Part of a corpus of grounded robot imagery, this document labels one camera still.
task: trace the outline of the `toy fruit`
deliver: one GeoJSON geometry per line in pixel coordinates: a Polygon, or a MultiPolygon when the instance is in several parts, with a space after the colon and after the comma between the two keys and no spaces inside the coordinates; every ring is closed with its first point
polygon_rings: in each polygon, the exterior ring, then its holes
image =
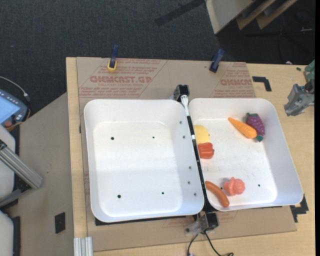
{"type": "Polygon", "coordinates": [[[257,137],[257,131],[252,126],[241,122],[239,120],[236,120],[232,117],[229,117],[228,120],[235,128],[237,128],[244,136],[246,136],[249,139],[253,139],[257,137]]]}
{"type": "Polygon", "coordinates": [[[223,183],[223,189],[230,195],[240,195],[245,191],[245,183],[239,179],[232,177],[229,181],[223,183]]]}
{"type": "Polygon", "coordinates": [[[197,145],[210,142],[209,132],[204,126],[195,124],[193,130],[197,145]]]}
{"type": "Polygon", "coordinates": [[[257,113],[247,113],[246,124],[253,127],[256,130],[258,136],[262,137],[265,135],[265,126],[257,113]]]}
{"type": "Polygon", "coordinates": [[[226,194],[219,188],[217,185],[213,184],[210,181],[205,182],[205,187],[207,190],[211,191],[219,199],[223,207],[228,207],[230,202],[226,194]]]}
{"type": "Polygon", "coordinates": [[[213,157],[215,150],[211,142],[198,145],[199,157],[202,159],[210,159],[213,157]]]}

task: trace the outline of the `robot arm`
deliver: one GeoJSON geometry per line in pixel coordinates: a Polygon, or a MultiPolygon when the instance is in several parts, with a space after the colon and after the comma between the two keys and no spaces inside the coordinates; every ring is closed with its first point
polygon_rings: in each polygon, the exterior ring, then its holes
{"type": "Polygon", "coordinates": [[[287,116],[297,116],[309,106],[315,105],[315,60],[304,70],[307,83],[304,86],[294,84],[288,96],[288,103],[284,105],[287,116]]]}

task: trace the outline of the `red bell pepper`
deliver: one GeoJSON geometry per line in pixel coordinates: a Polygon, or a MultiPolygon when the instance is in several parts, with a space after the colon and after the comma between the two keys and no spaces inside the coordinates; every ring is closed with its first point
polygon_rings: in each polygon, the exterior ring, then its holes
{"type": "Polygon", "coordinates": [[[202,159],[210,159],[213,157],[215,150],[211,142],[198,145],[199,157],[202,159]]]}

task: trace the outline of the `dark carpet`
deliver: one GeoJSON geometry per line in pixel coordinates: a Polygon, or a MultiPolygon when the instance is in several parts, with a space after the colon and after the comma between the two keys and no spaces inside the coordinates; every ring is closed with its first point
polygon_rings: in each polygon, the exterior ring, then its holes
{"type": "Polygon", "coordinates": [[[119,58],[208,61],[223,49],[223,61],[307,65],[315,33],[300,30],[315,29],[315,12],[299,0],[264,29],[233,20],[214,34],[204,0],[2,0],[0,76],[34,114],[66,92],[66,57],[109,57],[115,44],[119,58]]]}

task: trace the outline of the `blue clamp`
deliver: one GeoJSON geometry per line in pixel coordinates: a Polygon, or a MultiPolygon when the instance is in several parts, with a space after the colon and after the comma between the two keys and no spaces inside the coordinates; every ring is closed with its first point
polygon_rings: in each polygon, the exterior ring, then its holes
{"type": "Polygon", "coordinates": [[[113,72],[116,70],[117,68],[117,61],[116,61],[116,58],[117,58],[117,54],[118,54],[118,49],[119,49],[119,46],[118,45],[114,45],[113,46],[113,49],[112,49],[112,53],[111,53],[111,58],[110,60],[108,61],[108,70],[110,72],[113,72]]]}
{"type": "Polygon", "coordinates": [[[219,49],[217,54],[214,56],[213,62],[211,63],[211,66],[209,68],[210,71],[212,71],[214,73],[217,72],[218,67],[219,67],[219,62],[221,61],[221,59],[223,58],[224,55],[225,55],[225,51],[222,49],[219,49]]]}

